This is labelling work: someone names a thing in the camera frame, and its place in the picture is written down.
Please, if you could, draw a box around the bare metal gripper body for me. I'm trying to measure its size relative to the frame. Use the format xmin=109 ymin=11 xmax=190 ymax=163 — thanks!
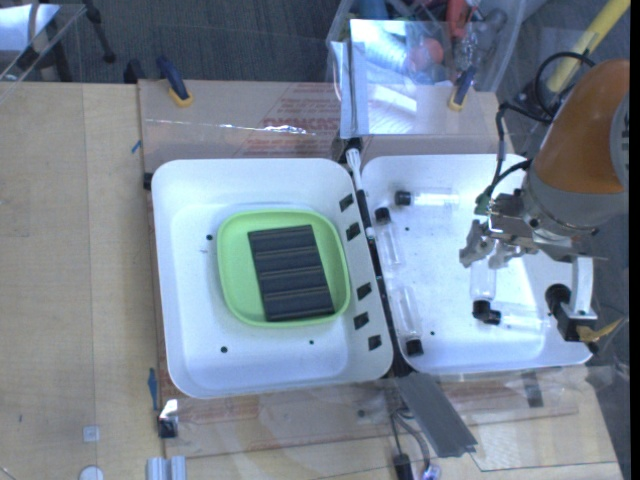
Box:
xmin=486 ymin=191 xmax=602 ymax=265

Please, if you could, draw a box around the clear plastic bottle black cap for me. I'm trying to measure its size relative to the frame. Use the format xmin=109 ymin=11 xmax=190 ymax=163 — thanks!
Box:
xmin=486 ymin=306 xmax=547 ymax=338
xmin=374 ymin=207 xmax=407 ymax=268
xmin=469 ymin=259 xmax=499 ymax=320
xmin=391 ymin=286 xmax=426 ymax=358
xmin=394 ymin=187 xmax=461 ymax=209

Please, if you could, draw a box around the white plastic tray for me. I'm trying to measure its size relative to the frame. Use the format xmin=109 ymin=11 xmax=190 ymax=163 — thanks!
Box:
xmin=359 ymin=153 xmax=595 ymax=376
xmin=150 ymin=157 xmax=395 ymax=400

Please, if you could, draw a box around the dark striped rectangular box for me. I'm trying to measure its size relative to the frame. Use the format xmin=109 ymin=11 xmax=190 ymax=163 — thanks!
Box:
xmin=246 ymin=223 xmax=337 ymax=323

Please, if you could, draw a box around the clear plastic storage bin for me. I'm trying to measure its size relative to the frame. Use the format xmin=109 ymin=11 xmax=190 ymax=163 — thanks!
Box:
xmin=325 ymin=0 xmax=532 ymax=95

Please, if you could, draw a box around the green plate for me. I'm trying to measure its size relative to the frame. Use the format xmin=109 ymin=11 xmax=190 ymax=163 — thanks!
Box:
xmin=215 ymin=208 xmax=352 ymax=329

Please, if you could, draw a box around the brown cardboard board red print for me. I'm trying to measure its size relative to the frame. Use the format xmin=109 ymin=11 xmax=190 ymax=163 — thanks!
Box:
xmin=137 ymin=78 xmax=581 ymax=460

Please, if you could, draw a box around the black cylinder on white bracket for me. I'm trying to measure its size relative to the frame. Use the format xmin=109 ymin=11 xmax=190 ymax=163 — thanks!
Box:
xmin=544 ymin=255 xmax=600 ymax=344

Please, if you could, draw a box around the black block with thin wires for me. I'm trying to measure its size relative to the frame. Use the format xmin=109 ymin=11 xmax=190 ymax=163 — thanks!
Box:
xmin=392 ymin=454 xmax=416 ymax=480

